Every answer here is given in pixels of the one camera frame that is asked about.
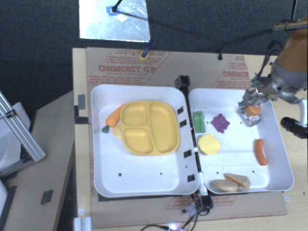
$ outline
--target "red sausage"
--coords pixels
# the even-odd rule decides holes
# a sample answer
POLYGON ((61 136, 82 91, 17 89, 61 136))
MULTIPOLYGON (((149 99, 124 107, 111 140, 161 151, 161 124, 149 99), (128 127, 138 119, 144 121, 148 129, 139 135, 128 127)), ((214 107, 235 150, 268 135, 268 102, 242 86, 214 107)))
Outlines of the red sausage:
POLYGON ((263 146, 263 140, 262 139, 258 139, 256 141, 256 156, 257 156, 257 160, 260 163, 260 165, 265 166, 266 164, 268 164, 264 154, 263 154, 263 150, 262 150, 262 146, 263 146))

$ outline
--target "robotic claw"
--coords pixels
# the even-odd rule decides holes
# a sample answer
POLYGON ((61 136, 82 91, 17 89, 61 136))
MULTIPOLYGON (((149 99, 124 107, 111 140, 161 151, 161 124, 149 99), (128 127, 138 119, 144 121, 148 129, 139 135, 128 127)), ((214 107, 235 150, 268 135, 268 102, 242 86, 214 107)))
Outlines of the robotic claw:
POLYGON ((307 99, 299 99, 295 94, 307 89, 307 16, 297 23, 280 23, 273 30, 293 30, 284 46, 272 41, 268 46, 260 72, 252 79, 254 89, 246 90, 239 107, 251 116, 260 113, 260 104, 278 98, 300 107, 300 121, 284 117, 281 125, 294 135, 307 139, 307 99), (276 51, 275 46, 282 47, 276 61, 270 63, 271 72, 261 77, 270 55, 276 51))

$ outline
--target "brown cylinder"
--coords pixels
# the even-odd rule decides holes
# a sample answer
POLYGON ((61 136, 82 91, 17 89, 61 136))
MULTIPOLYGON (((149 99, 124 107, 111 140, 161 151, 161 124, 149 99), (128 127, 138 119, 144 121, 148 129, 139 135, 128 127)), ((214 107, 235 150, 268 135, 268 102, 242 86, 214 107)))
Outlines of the brown cylinder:
MULTIPOLYGON (((301 21, 307 21, 307 15, 301 21)), ((277 58, 283 69, 307 72, 307 35, 308 28, 295 30, 290 34, 277 58)))

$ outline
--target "divided yellow plate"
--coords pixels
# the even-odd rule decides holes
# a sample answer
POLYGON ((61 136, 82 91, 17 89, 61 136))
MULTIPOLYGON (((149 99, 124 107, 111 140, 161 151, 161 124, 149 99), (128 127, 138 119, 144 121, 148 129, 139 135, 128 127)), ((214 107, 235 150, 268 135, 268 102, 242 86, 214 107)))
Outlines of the divided yellow plate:
POLYGON ((127 103, 121 111, 125 147, 138 155, 164 155, 177 149, 179 128, 173 109, 160 101, 127 103))

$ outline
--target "black carpet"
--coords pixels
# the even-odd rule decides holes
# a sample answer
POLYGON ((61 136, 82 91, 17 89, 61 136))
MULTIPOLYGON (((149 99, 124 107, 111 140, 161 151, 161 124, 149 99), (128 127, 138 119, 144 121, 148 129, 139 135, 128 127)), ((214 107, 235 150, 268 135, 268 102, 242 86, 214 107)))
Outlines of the black carpet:
MULTIPOLYGON (((264 54, 284 42, 273 24, 293 0, 146 0, 156 50, 264 54)), ((298 0, 295 19, 307 14, 298 0)), ((73 89, 72 48, 142 49, 144 43, 79 38, 78 0, 0 0, 0 90, 30 116, 73 89)))

